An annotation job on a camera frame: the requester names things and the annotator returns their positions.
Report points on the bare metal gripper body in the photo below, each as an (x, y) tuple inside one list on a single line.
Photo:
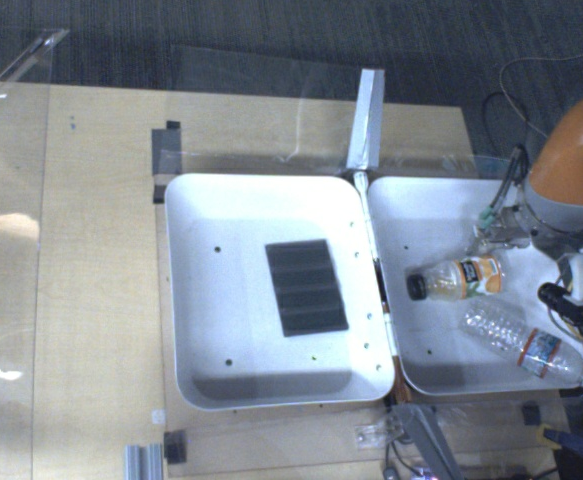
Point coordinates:
[(513, 220)]

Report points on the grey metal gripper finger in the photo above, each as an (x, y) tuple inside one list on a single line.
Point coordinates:
[(503, 246), (481, 238)]

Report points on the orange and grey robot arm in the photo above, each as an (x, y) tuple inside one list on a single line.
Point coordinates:
[(566, 158)]

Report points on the orange juice bottle black cap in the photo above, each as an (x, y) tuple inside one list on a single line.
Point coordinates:
[(451, 278)]

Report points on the clear plastic water bottle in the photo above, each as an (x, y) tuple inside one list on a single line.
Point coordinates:
[(511, 335)]

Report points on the white plastic tray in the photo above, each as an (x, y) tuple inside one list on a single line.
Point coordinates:
[(431, 338), (221, 293)]

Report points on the black ribbed rectangular pad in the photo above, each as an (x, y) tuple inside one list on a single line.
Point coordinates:
[(306, 288)]

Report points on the pale wood board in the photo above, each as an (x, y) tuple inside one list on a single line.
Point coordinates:
[(271, 443)]

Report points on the black cylinder on white bracket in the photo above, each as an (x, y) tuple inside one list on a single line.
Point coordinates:
[(573, 293)]

